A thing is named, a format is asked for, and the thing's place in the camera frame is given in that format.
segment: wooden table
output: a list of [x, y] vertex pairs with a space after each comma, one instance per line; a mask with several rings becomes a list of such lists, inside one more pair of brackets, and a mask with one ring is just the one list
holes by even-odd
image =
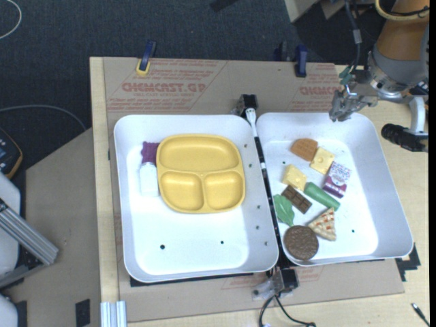
[[[116, 302], [120, 296], [108, 161], [104, 60], [99, 57], [91, 58], [90, 66], [100, 290], [103, 302]], [[410, 125], [407, 106], [381, 102], [377, 107], [364, 109], [361, 113], [372, 120], [378, 132], [386, 123], [406, 127]], [[407, 271], [404, 294], [288, 307], [290, 315], [298, 320], [314, 321], [317, 326], [424, 326], [424, 322], [411, 307], [413, 302], [430, 318], [429, 156], [426, 153], [410, 153], [384, 139], [381, 139], [381, 146], [405, 210], [421, 265], [417, 270]], [[137, 322], [130, 323], [129, 326], [257, 326], [258, 315], [258, 310], [248, 310], [181, 317], [176, 320]], [[265, 312], [264, 323], [266, 322], [272, 326], [296, 326], [276, 307]]]

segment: purple box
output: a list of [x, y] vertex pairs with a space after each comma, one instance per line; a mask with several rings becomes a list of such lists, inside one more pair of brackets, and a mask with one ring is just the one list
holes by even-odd
[[347, 182], [350, 173], [351, 170], [349, 168], [346, 168], [335, 161], [332, 162], [322, 189], [338, 198], [342, 198], [347, 189]]

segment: black carpet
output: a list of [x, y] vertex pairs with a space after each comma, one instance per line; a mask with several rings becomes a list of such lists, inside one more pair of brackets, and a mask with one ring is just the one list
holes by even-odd
[[[147, 39], [159, 58], [272, 61], [287, 42], [304, 44], [308, 61], [349, 63], [355, 48], [342, 10], [326, 20], [319, 5], [291, 23], [284, 0], [12, 0], [22, 22], [0, 39], [0, 127], [21, 147], [28, 168], [91, 126], [89, 57], [141, 57]], [[18, 20], [0, 0], [0, 35]], [[360, 18], [362, 56], [382, 19]]]

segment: green leaf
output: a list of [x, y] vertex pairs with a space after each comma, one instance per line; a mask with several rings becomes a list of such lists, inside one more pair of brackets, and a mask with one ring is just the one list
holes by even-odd
[[295, 213], [292, 210], [292, 202], [282, 195], [274, 195], [273, 199], [277, 218], [283, 223], [293, 226]]

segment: blue clamp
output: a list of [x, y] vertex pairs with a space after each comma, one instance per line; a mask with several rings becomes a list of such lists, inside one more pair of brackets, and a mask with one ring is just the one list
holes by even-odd
[[305, 45], [298, 45], [295, 49], [295, 75], [297, 78], [306, 77], [306, 61], [307, 61], [307, 48]]
[[147, 40], [144, 56], [139, 60], [136, 66], [136, 73], [140, 76], [146, 76], [150, 70], [149, 59], [154, 56], [156, 49], [156, 41]]

